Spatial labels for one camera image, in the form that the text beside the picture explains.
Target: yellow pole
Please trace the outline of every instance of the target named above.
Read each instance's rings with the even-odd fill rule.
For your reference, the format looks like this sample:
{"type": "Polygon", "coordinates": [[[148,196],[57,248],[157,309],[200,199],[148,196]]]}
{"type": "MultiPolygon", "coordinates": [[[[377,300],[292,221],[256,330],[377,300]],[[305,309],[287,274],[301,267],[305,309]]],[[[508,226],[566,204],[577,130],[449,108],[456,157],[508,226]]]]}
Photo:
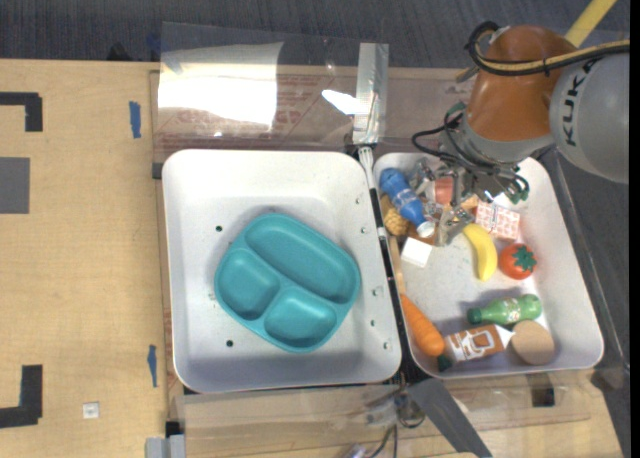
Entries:
{"type": "Polygon", "coordinates": [[[580,47],[616,1],[592,0],[567,32],[565,38],[576,47],[580,47]]]}

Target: teal plate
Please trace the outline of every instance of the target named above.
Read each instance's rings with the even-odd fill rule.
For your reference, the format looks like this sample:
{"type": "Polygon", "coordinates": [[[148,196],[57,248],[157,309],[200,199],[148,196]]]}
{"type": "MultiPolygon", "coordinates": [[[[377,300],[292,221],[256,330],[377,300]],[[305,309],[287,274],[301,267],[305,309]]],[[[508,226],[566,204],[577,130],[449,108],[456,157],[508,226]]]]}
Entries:
{"type": "Polygon", "coordinates": [[[269,213],[247,225],[216,270],[222,308],[263,339],[307,353],[338,330],[360,290],[353,258],[301,221],[269,213]]]}

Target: yellow banana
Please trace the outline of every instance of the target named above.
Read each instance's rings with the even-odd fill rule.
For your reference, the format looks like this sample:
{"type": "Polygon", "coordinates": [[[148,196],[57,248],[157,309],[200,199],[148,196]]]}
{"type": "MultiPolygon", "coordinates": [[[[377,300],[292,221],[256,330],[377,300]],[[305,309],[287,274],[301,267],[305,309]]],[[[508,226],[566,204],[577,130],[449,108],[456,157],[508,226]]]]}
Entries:
{"type": "Polygon", "coordinates": [[[462,232],[476,251],[478,278],[483,282],[489,280],[498,267],[498,251],[493,239],[489,232],[477,223],[468,223],[462,232]]]}

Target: tomato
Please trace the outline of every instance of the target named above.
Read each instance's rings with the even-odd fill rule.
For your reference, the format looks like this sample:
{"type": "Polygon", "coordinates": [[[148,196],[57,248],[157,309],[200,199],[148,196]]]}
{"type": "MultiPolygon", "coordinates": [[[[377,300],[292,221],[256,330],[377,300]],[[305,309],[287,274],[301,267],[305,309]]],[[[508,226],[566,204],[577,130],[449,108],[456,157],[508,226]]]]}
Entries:
{"type": "Polygon", "coordinates": [[[498,257],[500,271],[516,280],[522,280],[530,276],[537,264],[538,261],[533,250],[524,243],[507,245],[498,257]]]}

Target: pink box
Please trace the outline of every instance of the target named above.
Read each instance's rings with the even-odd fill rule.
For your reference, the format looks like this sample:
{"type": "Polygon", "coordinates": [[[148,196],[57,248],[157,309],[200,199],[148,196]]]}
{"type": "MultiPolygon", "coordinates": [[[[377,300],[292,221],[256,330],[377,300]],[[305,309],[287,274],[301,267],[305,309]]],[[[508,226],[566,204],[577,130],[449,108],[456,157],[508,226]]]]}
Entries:
{"type": "Polygon", "coordinates": [[[478,202],[476,223],[499,239],[515,241],[518,237],[520,214],[496,204],[478,202]]]}

